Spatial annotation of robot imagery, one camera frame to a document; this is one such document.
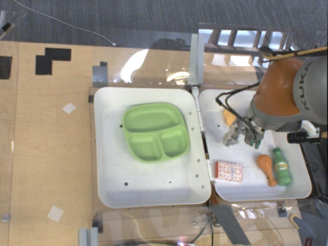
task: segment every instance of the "wooden surface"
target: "wooden surface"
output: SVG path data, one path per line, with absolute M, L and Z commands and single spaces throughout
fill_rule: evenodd
M 2 154 L 5 155 L 0 155 L 0 213 L 10 211 L 11 214 L 9 226 L 0 223 L 1 246 L 78 245 L 78 229 L 90 228 L 93 215 L 98 211 L 104 211 L 104 227 L 108 231 L 100 235 L 102 241 L 129 239 L 140 234 L 148 238 L 169 236 L 174 230 L 179 235 L 177 227 L 181 227 L 181 223 L 188 223 L 182 232 L 191 230 L 189 235 L 197 234 L 197 230 L 190 229 L 190 217 L 195 213 L 192 207 L 118 212 L 102 205 L 97 196 L 93 181 L 95 161 L 92 160 L 95 150 L 91 141 L 94 132 L 91 131 L 92 112 L 88 103 L 92 66 L 99 66 L 100 61 L 108 62 L 109 82 L 123 82 L 121 73 L 127 60 L 142 50 L 27 43 L 7 43 L 7 47 L 18 77 L 16 80 L 15 76 L 11 80 L 0 80 L 0 111 L 8 119 L 6 127 L 1 124 L 0 134 Z M 72 49 L 71 61 L 53 62 L 52 76 L 35 75 L 35 56 L 44 55 L 45 47 Z M 7 54 L 4 48 L 4 42 L 0 42 L 0 55 Z M 188 52 L 155 50 L 147 52 L 146 58 L 137 70 L 139 74 L 133 76 L 137 78 L 135 83 L 138 86 L 143 83 L 173 86 L 176 83 L 167 81 L 167 77 L 188 70 Z M 125 70 L 135 75 L 133 69 Z M 244 74 L 247 81 L 256 77 L 254 70 Z M 217 79 L 218 83 L 223 82 L 219 77 Z M 76 106 L 71 114 L 62 110 L 68 103 Z M 59 222 L 47 217 L 52 206 L 64 211 Z M 132 218 L 122 219 L 124 214 Z M 297 231 L 287 219 L 278 218 L 277 213 L 272 218 L 284 240 L 290 241 L 286 245 L 299 243 Z M 275 228 L 263 225 L 263 220 L 258 221 L 245 226 L 247 236 L 254 238 L 254 242 L 256 236 L 261 236 L 263 241 L 276 240 Z M 157 224 L 150 228 L 149 224 L 153 223 Z M 161 225 L 168 230 L 159 231 Z M 115 233 L 114 227 L 121 232 Z M 209 229 L 206 231 L 207 235 L 197 245 L 209 244 Z M 229 245 L 221 228 L 215 232 L 214 245 L 218 245 L 218 241 Z

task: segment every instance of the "yellow cable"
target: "yellow cable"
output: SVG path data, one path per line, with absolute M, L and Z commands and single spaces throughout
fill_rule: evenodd
M 307 55 L 307 54 L 312 54 L 312 53 L 318 53 L 318 52 L 324 52 L 327 51 L 328 47 L 319 47 L 319 48 L 314 48 L 314 49 L 309 49 L 309 50 L 302 50 L 298 52 L 293 52 L 285 55 L 277 55 L 273 56 L 272 54 L 263 54 L 263 58 L 266 58 L 268 60 L 280 60 L 280 59 L 285 59 L 293 56 L 301 56 L 301 55 Z

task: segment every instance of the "gray floor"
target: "gray floor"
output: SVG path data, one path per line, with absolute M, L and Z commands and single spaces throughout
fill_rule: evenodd
M 327 30 L 328 0 L 17 0 L 72 25 L 99 32 L 123 47 L 148 47 L 158 36 L 197 33 L 200 23 L 277 30 Z M 79 45 L 109 43 L 30 12 L 11 0 L 0 10 L 29 12 L 7 39 Z

